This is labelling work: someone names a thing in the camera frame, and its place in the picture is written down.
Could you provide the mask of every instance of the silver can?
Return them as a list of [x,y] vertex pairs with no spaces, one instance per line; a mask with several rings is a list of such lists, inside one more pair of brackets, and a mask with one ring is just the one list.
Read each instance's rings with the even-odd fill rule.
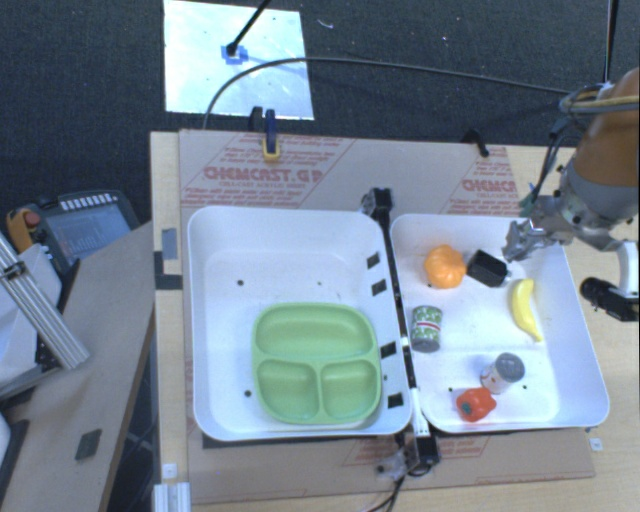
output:
[[504,393],[524,377],[524,363],[518,356],[504,352],[480,374],[481,384],[494,395]]
[[418,352],[435,352],[440,348],[442,310],[434,306],[418,306],[411,322],[411,348]]

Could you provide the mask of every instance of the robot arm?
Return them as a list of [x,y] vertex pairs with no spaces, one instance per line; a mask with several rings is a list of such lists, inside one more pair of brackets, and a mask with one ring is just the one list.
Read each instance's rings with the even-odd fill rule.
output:
[[[545,160],[541,182],[527,198],[529,218],[513,222],[503,255],[507,261],[574,237],[599,251],[616,251],[618,287],[590,278],[581,286],[585,298],[620,320],[638,320],[638,245],[611,237],[613,227],[638,213],[638,94],[640,69],[613,86],[588,88],[569,95],[560,109],[575,121],[595,115],[571,161],[562,169],[560,186],[551,196],[538,196],[553,165]],[[585,101],[585,96],[594,101]]]

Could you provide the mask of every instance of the blue tape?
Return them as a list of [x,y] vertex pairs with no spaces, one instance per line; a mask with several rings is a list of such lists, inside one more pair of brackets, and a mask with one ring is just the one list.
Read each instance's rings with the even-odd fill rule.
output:
[[249,60],[249,52],[244,46],[238,46],[238,49],[236,50],[236,54],[233,57],[231,57],[227,53],[226,46],[221,46],[220,49],[222,53],[222,58],[227,64],[231,64],[231,65],[242,64],[243,62],[246,62]]

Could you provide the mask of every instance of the green can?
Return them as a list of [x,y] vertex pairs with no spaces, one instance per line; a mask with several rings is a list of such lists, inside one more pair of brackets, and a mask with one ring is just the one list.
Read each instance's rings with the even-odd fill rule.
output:
[[411,322],[411,348],[418,352],[435,352],[440,348],[442,310],[435,306],[418,306]]

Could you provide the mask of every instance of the wooden table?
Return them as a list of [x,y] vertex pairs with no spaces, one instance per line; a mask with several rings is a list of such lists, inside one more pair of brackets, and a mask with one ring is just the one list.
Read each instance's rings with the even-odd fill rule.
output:
[[[521,197],[528,191],[528,184],[537,181],[544,151],[544,148],[507,147]],[[571,150],[562,150],[559,161],[566,161],[571,154]],[[175,219],[180,218],[177,134],[152,134],[151,165],[154,250],[161,251],[163,226],[175,225]],[[557,186],[554,178],[548,180],[543,193],[549,193]],[[614,235],[637,240],[637,222],[617,228]],[[577,286],[588,276],[617,282],[615,254],[598,253],[580,241],[568,246],[566,253]],[[164,272],[182,272],[179,255],[178,259],[164,262]],[[640,502],[637,476],[640,474],[638,324],[620,323],[603,312],[594,312],[586,301],[581,300],[581,303],[611,401],[608,419],[588,434],[602,443],[602,451],[592,454],[597,476],[580,480],[405,491],[400,493],[394,510],[636,510]],[[188,481],[182,306],[181,293],[164,290],[156,293],[161,462],[177,464],[178,471],[175,478],[165,479],[166,483]],[[371,508],[385,497],[384,494],[310,497],[200,505],[194,506],[193,510],[359,511]]]

